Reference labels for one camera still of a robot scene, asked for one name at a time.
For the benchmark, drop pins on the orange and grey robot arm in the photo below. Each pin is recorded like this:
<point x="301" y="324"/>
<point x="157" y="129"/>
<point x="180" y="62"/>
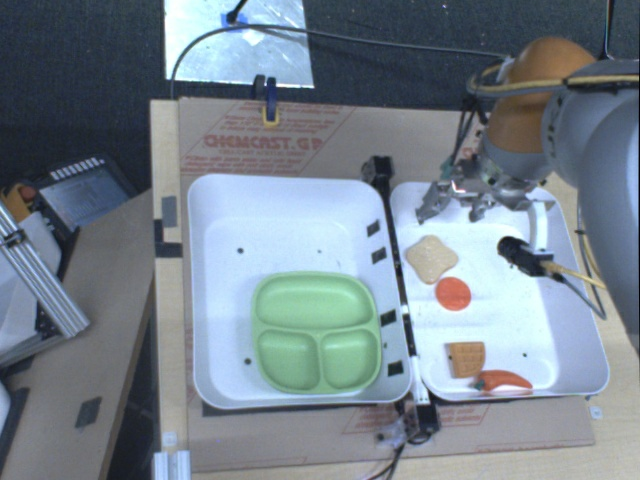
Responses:
<point x="590" y="118"/>

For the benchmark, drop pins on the orange waffle piece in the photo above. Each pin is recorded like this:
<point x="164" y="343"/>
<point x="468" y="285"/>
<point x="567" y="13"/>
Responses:
<point x="466" y="359"/>

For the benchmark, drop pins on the white plastic tray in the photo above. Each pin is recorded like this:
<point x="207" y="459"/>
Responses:
<point x="530" y="318"/>
<point x="300" y="248"/>

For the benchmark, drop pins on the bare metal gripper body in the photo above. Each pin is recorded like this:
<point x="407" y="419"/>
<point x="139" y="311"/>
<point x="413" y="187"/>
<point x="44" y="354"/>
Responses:
<point x="487" y="183"/>

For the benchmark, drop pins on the orange round slice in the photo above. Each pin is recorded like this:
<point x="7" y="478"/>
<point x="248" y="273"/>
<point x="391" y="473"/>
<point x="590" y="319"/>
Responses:
<point x="453" y="294"/>

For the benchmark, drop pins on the thin black and white rod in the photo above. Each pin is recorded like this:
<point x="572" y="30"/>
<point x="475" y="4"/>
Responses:
<point x="400" y="278"/>

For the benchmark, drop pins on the black cylinder on white bracket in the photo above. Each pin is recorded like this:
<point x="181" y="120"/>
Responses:
<point x="525" y="253"/>

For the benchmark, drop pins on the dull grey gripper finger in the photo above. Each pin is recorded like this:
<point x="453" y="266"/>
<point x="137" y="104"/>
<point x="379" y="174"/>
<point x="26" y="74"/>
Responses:
<point x="478" y="210"/>
<point x="431" y="204"/>

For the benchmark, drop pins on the beige biscuit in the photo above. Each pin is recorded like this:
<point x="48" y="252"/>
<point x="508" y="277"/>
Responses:
<point x="431" y="259"/>

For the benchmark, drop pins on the green divided plate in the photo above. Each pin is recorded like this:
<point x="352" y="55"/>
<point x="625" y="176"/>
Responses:
<point x="315" y="333"/>

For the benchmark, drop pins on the orange carrot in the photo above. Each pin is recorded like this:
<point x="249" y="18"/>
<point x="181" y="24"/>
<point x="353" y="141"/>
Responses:
<point x="505" y="380"/>

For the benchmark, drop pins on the brown cardboard board red print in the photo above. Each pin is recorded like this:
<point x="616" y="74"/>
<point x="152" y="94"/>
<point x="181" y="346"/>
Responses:
<point x="300" y="133"/>

